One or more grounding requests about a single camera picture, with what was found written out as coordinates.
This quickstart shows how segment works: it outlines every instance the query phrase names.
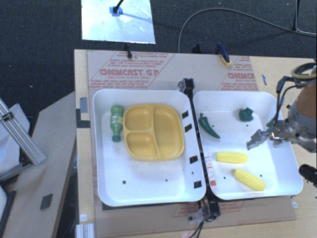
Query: yellow plate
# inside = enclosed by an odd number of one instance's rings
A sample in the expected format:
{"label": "yellow plate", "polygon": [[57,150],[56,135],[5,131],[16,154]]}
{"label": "yellow plate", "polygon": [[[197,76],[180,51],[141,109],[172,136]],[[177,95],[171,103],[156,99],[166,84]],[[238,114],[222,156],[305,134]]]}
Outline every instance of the yellow plate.
{"label": "yellow plate", "polygon": [[185,148],[179,115],[163,104],[129,107],[123,115],[123,133],[129,154],[141,161],[173,160]]}

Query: green bottle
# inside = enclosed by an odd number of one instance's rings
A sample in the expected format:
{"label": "green bottle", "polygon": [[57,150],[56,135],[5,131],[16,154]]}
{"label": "green bottle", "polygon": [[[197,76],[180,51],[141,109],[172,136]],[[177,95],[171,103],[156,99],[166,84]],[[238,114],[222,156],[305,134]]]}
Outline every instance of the green bottle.
{"label": "green bottle", "polygon": [[120,131],[122,130],[123,106],[113,105],[111,107],[110,127],[113,132],[113,142],[120,142]]}

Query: yellow corn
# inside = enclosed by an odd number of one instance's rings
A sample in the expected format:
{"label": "yellow corn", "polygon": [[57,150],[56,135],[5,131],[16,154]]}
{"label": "yellow corn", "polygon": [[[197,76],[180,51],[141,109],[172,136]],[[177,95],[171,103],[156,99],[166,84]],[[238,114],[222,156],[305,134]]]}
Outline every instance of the yellow corn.
{"label": "yellow corn", "polygon": [[265,190],[265,183],[260,178],[257,178],[253,174],[243,170],[243,169],[236,169],[234,172],[234,176],[246,186],[258,191]]}
{"label": "yellow corn", "polygon": [[218,152],[216,153],[216,160],[228,163],[245,163],[248,160],[248,156],[244,153]]}

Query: black fabric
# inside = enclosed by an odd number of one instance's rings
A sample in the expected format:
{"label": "black fabric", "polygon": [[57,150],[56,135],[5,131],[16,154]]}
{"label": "black fabric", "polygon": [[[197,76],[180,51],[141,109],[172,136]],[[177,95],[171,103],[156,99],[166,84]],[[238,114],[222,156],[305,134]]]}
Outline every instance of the black fabric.
{"label": "black fabric", "polygon": [[[177,52],[180,29],[211,7],[239,10],[292,29],[295,0],[150,0],[156,44],[133,51]],[[316,32],[316,1],[301,0],[301,30]],[[208,11],[185,27],[181,52],[201,43],[214,54],[222,42],[231,55],[316,58],[316,38],[289,33],[246,16]],[[0,97],[32,116],[74,91],[74,49],[122,50],[124,43],[81,39],[81,0],[0,0]]]}

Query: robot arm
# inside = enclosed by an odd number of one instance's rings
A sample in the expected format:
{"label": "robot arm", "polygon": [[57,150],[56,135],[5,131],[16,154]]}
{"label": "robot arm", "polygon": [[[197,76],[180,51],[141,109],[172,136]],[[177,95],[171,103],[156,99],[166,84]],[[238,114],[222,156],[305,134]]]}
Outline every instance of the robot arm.
{"label": "robot arm", "polygon": [[[294,86],[288,87],[280,93],[286,81],[294,82]],[[302,88],[301,93],[292,106],[288,106],[288,117],[285,120],[278,120],[278,113],[283,104],[284,96],[290,88]],[[277,107],[274,118],[267,124],[267,130],[257,130],[247,142],[247,149],[250,150],[259,146],[267,139],[274,141],[275,145],[283,142],[299,144],[311,153],[316,152],[316,63],[307,63],[295,68],[292,77],[283,77],[277,85]]]}

